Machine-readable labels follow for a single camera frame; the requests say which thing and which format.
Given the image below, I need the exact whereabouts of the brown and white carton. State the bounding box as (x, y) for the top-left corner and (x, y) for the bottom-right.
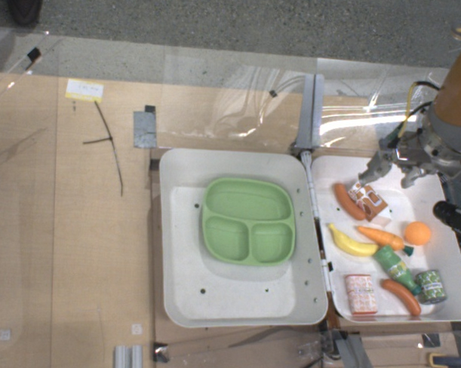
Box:
(346, 180), (395, 227)

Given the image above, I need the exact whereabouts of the green can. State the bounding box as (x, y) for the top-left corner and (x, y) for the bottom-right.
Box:
(413, 268), (450, 306)

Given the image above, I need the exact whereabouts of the orange carrot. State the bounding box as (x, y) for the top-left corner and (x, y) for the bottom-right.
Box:
(355, 225), (416, 258)

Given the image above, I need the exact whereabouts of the white plastic tray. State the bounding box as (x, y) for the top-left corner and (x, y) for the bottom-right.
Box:
(152, 147), (335, 334)
(304, 155), (461, 327)

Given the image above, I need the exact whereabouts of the orange and white packet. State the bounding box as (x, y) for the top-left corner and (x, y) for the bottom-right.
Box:
(342, 272), (380, 317)

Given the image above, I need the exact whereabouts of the orange ball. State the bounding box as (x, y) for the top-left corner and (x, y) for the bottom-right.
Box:
(403, 220), (433, 247)

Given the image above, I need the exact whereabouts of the green bottle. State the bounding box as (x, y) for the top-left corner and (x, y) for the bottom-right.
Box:
(371, 244), (424, 297)

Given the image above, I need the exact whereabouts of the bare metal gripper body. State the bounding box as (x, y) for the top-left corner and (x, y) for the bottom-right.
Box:
(377, 127), (461, 178)

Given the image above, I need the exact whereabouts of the yellow banana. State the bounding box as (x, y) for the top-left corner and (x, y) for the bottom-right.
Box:
(326, 222), (382, 259)

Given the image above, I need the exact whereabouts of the green divided plate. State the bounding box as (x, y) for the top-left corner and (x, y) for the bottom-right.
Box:
(199, 176), (300, 268)

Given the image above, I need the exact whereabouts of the orange sausage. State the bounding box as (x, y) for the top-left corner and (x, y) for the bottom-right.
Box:
(331, 182), (369, 222)
(380, 278), (423, 317)

